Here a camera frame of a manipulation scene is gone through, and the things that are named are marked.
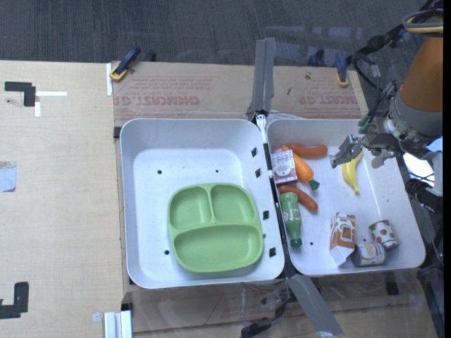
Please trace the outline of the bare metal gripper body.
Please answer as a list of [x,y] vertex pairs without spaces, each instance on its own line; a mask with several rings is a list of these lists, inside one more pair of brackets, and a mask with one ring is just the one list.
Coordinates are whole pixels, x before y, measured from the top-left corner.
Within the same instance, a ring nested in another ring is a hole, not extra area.
[[427,151],[428,135],[415,130],[399,117],[376,117],[362,137],[362,144],[371,151],[408,153],[422,157]]

